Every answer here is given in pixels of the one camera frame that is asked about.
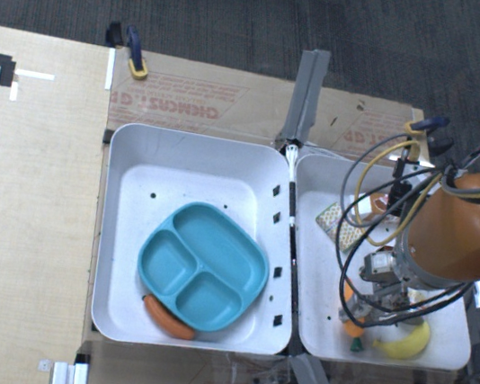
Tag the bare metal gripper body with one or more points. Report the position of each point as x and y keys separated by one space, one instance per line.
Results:
x=387 y=293

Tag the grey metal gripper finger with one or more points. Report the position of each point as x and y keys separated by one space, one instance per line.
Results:
x=350 y=309
x=382 y=322

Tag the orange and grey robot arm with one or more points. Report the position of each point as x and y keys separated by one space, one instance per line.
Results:
x=462 y=228

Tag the orange carrot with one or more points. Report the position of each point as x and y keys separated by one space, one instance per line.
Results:
x=353 y=329

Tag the yellow banana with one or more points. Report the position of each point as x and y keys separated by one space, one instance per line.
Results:
x=408 y=344

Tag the white plastic tray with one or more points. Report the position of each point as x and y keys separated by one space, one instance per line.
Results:
x=319 y=291
x=133 y=232

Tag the brown and white carton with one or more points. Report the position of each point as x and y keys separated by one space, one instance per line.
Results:
x=374 y=203

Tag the green patterned packet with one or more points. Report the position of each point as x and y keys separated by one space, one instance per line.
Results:
x=331 y=220

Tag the blue divided plate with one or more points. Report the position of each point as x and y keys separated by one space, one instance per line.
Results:
x=205 y=263

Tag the orange sausage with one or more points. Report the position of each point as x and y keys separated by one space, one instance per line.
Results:
x=166 y=320

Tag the brown cardboard board red print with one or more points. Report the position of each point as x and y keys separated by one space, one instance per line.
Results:
x=235 y=108

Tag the black cylinder on white bracket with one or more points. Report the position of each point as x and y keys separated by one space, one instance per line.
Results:
x=400 y=186

